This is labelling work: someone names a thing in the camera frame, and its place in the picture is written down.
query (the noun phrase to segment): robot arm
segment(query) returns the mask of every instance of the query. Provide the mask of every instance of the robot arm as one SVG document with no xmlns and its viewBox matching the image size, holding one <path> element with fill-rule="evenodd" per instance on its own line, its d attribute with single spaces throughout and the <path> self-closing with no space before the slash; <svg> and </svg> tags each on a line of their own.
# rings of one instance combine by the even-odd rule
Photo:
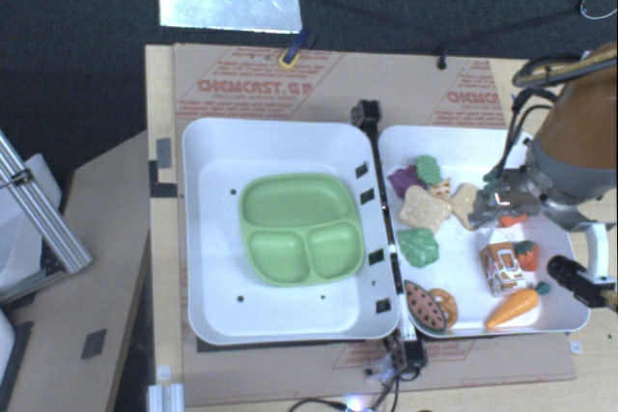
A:
<svg viewBox="0 0 618 412">
<path fill-rule="evenodd" d="M 529 63 L 514 77 L 515 86 L 523 91 L 514 101 L 504 155 L 484 177 L 487 185 L 479 191 L 469 220 L 478 228 L 504 215 L 544 214 L 567 232 L 585 232 L 588 269 L 575 261 L 555 258 L 549 262 L 548 272 L 587 306 L 615 310 L 615 283 L 606 273 L 605 231 L 615 224 L 594 222 L 577 206 L 616 187 L 616 42 L 579 62 L 565 66 L 562 57 L 557 62 L 562 64 L 558 69 L 555 59 Z M 535 72 L 537 67 L 543 70 Z M 545 89 L 558 84 L 565 84 L 558 97 Z M 548 99 L 553 106 L 530 107 L 517 122 L 531 96 Z M 524 163 L 517 169 L 505 169 L 525 117 L 539 106 L 550 110 L 527 143 Z"/>
</svg>

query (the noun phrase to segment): brown oval toy food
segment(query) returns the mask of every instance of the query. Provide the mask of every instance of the brown oval toy food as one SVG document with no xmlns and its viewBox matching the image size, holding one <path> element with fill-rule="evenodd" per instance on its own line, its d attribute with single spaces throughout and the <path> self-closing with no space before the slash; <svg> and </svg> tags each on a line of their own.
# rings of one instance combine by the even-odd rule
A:
<svg viewBox="0 0 618 412">
<path fill-rule="evenodd" d="M 442 331 L 446 328 L 446 319 L 434 298 L 422 287 L 408 280 L 404 283 L 407 307 L 415 322 L 429 330 Z"/>
<path fill-rule="evenodd" d="M 451 328 L 457 322 L 459 316 L 455 297 L 443 288 L 432 288 L 429 294 L 434 298 L 435 302 L 437 302 L 437 305 L 446 316 L 446 327 Z"/>
</svg>

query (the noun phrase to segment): black carpet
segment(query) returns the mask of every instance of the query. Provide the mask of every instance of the black carpet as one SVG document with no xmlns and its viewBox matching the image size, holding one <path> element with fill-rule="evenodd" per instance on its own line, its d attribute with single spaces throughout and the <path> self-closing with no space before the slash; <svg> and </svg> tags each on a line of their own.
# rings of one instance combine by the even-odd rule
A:
<svg viewBox="0 0 618 412">
<path fill-rule="evenodd" d="M 531 58 L 616 38 L 577 0 L 300 0 L 319 49 Z M 602 14 L 616 0 L 588 0 Z M 0 0 L 0 129 L 27 157 L 70 170 L 145 128 L 144 46 L 285 46 L 282 35 L 158 25 L 158 0 Z"/>
</svg>

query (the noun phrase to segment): green plate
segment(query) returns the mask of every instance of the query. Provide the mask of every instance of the green plate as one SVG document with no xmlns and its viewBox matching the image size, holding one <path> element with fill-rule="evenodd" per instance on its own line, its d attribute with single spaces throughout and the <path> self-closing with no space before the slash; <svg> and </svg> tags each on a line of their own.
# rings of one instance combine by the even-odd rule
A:
<svg viewBox="0 0 618 412">
<path fill-rule="evenodd" d="M 365 249 L 358 211 L 337 178 L 260 178 L 249 183 L 239 199 L 244 248 L 253 270 L 269 284 L 324 284 L 360 268 Z"/>
</svg>

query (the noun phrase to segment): toy food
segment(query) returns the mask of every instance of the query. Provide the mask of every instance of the toy food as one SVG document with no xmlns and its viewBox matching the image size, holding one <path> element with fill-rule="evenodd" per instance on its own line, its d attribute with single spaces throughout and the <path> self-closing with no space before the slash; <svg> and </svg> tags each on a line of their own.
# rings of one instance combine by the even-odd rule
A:
<svg viewBox="0 0 618 412">
<path fill-rule="evenodd" d="M 443 288 L 432 288 L 429 294 L 434 298 L 437 305 L 440 307 L 446 317 L 446 327 L 451 328 L 459 316 L 457 311 L 457 302 L 449 292 Z"/>
<path fill-rule="evenodd" d="M 418 185 L 412 185 L 406 191 L 398 218 L 410 227 L 431 229 L 436 233 L 440 224 L 450 216 L 451 209 L 447 201 L 432 196 Z"/>
<path fill-rule="evenodd" d="M 449 200 L 451 198 L 451 179 L 443 179 L 427 188 L 427 192 L 437 198 Z"/>
<path fill-rule="evenodd" d="M 422 268 L 437 261 L 437 242 L 429 229 L 397 231 L 402 254 L 412 266 Z"/>
<path fill-rule="evenodd" d="M 522 213 L 520 216 L 508 216 L 504 215 L 498 218 L 498 225 L 502 228 L 513 227 L 514 225 L 525 221 L 528 217 L 525 213 Z"/>
<path fill-rule="evenodd" d="M 465 183 L 460 186 L 455 196 L 451 198 L 453 214 L 457 216 L 457 219 L 462 223 L 463 227 L 469 231 L 473 231 L 474 229 L 470 225 L 467 215 L 473 211 L 477 191 L 478 189 L 476 186 Z"/>
<path fill-rule="evenodd" d="M 416 158 L 416 176 L 427 185 L 437 184 L 442 180 L 440 166 L 432 156 L 424 154 Z"/>
<path fill-rule="evenodd" d="M 535 271 L 539 266 L 539 246 L 530 240 L 523 240 L 514 246 L 515 256 L 523 271 Z"/>
<path fill-rule="evenodd" d="M 388 179 L 390 180 L 393 189 L 395 189 L 395 194 L 397 194 L 397 197 L 401 199 L 404 198 L 407 189 L 411 185 L 426 187 L 416 176 L 416 167 L 414 165 L 405 167 L 405 169 L 397 169 L 394 174 L 388 176 Z"/>
<path fill-rule="evenodd" d="M 518 290 L 492 313 L 485 326 L 492 329 L 498 324 L 505 323 L 533 310 L 539 305 L 539 295 L 544 295 L 548 292 L 549 285 L 545 282 L 539 283 L 535 288 Z"/>
<path fill-rule="evenodd" d="M 510 242 L 489 244 L 480 253 L 492 295 L 497 297 L 525 287 L 525 280 Z"/>
<path fill-rule="evenodd" d="M 427 291 L 409 280 L 404 282 L 404 289 L 407 307 L 416 323 L 431 330 L 439 331 L 446 328 L 446 319 L 442 310 Z"/>
</svg>

